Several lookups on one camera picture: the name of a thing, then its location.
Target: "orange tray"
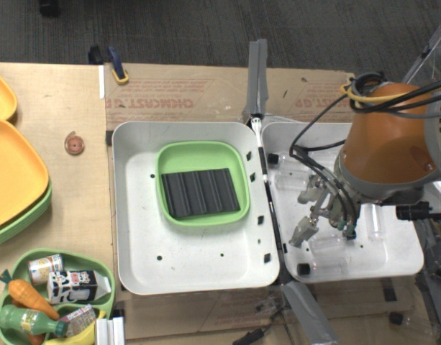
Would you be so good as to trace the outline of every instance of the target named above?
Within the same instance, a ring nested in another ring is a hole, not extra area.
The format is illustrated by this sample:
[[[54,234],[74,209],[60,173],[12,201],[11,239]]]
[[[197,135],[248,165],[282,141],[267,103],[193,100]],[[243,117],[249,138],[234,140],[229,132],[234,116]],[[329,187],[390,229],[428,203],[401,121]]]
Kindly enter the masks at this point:
[[[17,97],[0,77],[0,120],[9,120],[16,111]]]
[[[47,168],[31,144],[0,120],[0,225],[38,200],[48,183]]]

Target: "blue clamp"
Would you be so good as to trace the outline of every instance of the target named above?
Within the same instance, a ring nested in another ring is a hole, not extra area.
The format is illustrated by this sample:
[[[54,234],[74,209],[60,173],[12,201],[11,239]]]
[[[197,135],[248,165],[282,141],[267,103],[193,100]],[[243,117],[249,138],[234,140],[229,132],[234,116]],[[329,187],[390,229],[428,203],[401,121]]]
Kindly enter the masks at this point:
[[[129,82],[129,76],[127,71],[122,67],[121,59],[119,59],[119,55],[117,50],[113,46],[108,46],[106,49],[108,56],[113,64],[113,76],[118,84],[125,84]]]

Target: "green tray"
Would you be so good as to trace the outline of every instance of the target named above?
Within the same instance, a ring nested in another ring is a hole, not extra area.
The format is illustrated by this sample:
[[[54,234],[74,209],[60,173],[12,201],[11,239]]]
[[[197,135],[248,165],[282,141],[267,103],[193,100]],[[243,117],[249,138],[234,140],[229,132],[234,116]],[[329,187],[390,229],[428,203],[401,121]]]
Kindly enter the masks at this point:
[[[240,205],[238,211],[213,213],[202,216],[174,218],[169,214],[165,199],[162,174],[182,173],[212,169],[229,169]],[[224,142],[178,142],[166,145],[159,151],[156,160],[156,186],[160,205],[165,217],[183,226],[213,226],[240,220],[249,210],[250,197],[247,176],[240,154]]]
[[[0,244],[12,238],[14,235],[17,235],[19,232],[26,229],[30,224],[38,220],[38,218],[41,217],[41,215],[43,215],[48,209],[52,195],[53,186],[49,180],[47,189],[41,198],[39,198],[24,213],[16,217],[13,221],[8,222],[0,229]]]
[[[110,294],[106,294],[102,298],[91,302],[92,307],[96,311],[96,315],[99,311],[106,312],[106,317],[109,318],[112,313],[112,308],[114,304],[114,291],[115,291],[115,281],[113,272],[102,262],[83,256],[82,254],[76,254],[72,252],[67,252],[58,249],[48,249],[48,248],[39,248],[31,250],[25,253],[19,260],[15,263],[11,270],[11,276],[13,278],[21,278],[28,282],[30,282],[30,277],[28,273],[28,261],[39,259],[43,257],[47,257],[53,254],[61,254],[63,257],[63,266],[65,270],[96,270],[103,276],[108,277],[110,281],[110,285],[112,287],[112,292]],[[45,297],[47,298],[47,288],[46,285],[36,285],[35,288]],[[3,290],[3,294],[0,299],[0,310],[3,305],[10,304],[12,301],[11,296],[8,293],[7,285]],[[76,309],[83,307],[84,304],[77,303],[63,303],[53,305],[54,309],[59,312],[60,317],[69,314]],[[5,344],[8,345],[30,345],[28,338],[21,332],[0,328],[0,338],[4,341]],[[46,336],[45,342],[49,340],[49,336]]]

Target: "gray carpet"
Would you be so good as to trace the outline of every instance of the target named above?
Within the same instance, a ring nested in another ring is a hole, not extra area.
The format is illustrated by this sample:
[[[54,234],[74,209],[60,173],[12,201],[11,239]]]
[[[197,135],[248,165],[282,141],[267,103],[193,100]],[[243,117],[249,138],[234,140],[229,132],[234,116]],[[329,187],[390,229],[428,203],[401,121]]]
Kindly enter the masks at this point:
[[[268,40],[269,68],[400,80],[441,24],[441,0],[0,0],[0,61],[87,64],[97,43],[128,63],[247,66]]]

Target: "bottle cap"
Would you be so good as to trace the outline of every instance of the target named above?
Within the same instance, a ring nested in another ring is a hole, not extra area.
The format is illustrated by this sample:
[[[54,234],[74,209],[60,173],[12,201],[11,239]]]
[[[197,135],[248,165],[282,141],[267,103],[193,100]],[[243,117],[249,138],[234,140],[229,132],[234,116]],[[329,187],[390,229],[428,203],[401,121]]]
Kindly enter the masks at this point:
[[[62,321],[58,321],[57,322],[57,326],[55,327],[54,333],[57,336],[63,336],[67,332],[67,327],[68,327],[68,323],[62,322]]]
[[[391,312],[389,319],[390,319],[390,323],[392,323],[393,325],[400,326],[404,321],[404,316],[397,312]]]

